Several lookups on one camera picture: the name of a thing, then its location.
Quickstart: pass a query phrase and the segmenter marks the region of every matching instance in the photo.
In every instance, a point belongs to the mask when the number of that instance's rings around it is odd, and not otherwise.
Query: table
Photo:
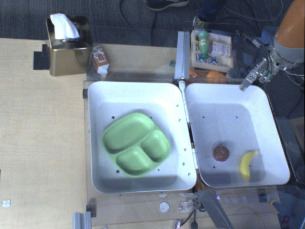
[[[44,43],[0,39],[0,201],[10,200],[8,208],[0,207],[0,228],[71,229],[73,213],[86,210],[82,98],[86,75],[53,77],[46,70],[34,71],[33,52],[41,51]],[[105,45],[105,49],[123,52],[128,46]],[[175,54],[175,49],[166,50]],[[275,192],[274,188],[268,191],[276,197]],[[239,194],[232,191],[232,196]],[[230,220],[237,228],[263,225],[280,228],[276,214],[267,203],[254,200],[251,208],[236,207],[231,197],[227,198]],[[199,228],[213,227],[208,215],[199,216],[197,221]],[[113,223],[108,225],[109,229],[167,229],[173,220]],[[190,223],[183,228],[190,228]]]

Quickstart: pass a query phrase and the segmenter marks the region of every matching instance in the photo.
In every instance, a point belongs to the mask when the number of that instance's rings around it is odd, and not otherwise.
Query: white tissue
[[[76,26],[62,13],[51,14],[50,19],[54,25],[55,39],[75,39],[80,35]]]

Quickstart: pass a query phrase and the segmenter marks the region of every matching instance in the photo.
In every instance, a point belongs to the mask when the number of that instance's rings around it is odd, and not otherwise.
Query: bottle
[[[209,42],[209,33],[207,31],[201,31],[198,34],[199,39],[199,50],[201,52],[202,59],[208,59],[209,49],[210,49],[210,42]]]

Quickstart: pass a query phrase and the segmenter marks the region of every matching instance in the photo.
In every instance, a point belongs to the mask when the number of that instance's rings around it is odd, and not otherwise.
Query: small white square
[[[2,207],[4,207],[4,208],[10,207],[10,200],[3,200],[2,201]]]

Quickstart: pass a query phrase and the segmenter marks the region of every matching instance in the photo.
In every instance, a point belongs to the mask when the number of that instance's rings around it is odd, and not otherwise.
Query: yellow banana
[[[240,166],[239,166],[240,174],[242,175],[243,179],[245,179],[246,181],[250,180],[249,165],[250,165],[251,160],[253,159],[254,155],[257,155],[257,154],[258,154],[257,151],[248,152],[248,153],[244,154],[244,156],[242,157],[242,160],[240,161]]]

